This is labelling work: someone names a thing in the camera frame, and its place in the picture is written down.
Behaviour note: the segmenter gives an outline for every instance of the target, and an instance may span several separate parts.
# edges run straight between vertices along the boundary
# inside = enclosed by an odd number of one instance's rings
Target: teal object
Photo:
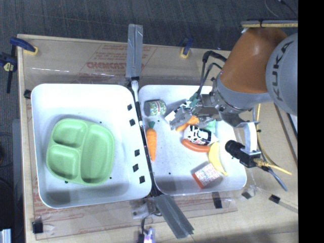
[[[112,171],[115,141],[111,131],[91,121],[65,118],[52,130],[46,164],[53,176],[67,182],[98,185]]]

